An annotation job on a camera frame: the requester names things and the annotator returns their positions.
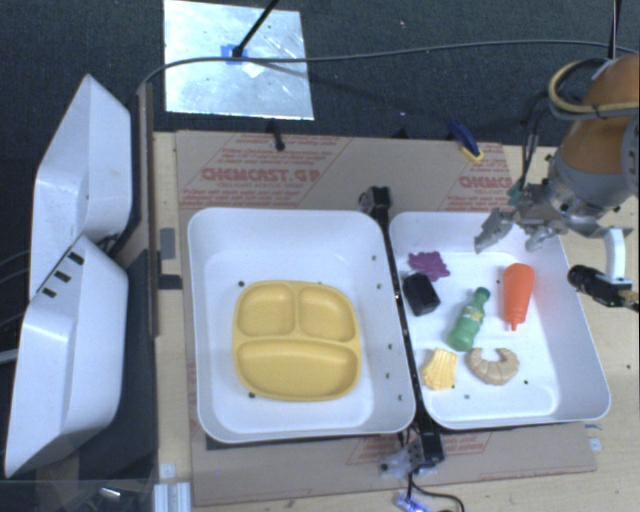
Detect black cylinder on white bracket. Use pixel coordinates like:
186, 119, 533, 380
566, 226, 634, 307

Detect orange carrot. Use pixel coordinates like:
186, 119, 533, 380
502, 262, 536, 332

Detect thin black rod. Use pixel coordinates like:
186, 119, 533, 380
375, 209, 435, 435

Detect yellow divided plate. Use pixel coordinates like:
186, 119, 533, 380
231, 279, 363, 403

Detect black rounded box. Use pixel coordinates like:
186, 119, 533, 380
402, 271, 442, 317

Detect white plastic tray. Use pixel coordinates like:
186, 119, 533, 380
186, 206, 417, 445
388, 210, 612, 431

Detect yellow ridged chip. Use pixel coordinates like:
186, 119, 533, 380
419, 347, 459, 391

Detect purple grapes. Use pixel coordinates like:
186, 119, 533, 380
407, 251, 451, 280

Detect green bottle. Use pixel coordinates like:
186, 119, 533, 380
445, 286, 492, 351

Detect brown cardboard board red print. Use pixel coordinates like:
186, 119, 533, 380
174, 130, 598, 508

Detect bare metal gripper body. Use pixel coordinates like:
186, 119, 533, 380
508, 182, 612, 237

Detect tan croissant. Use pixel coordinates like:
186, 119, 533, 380
465, 346, 521, 386

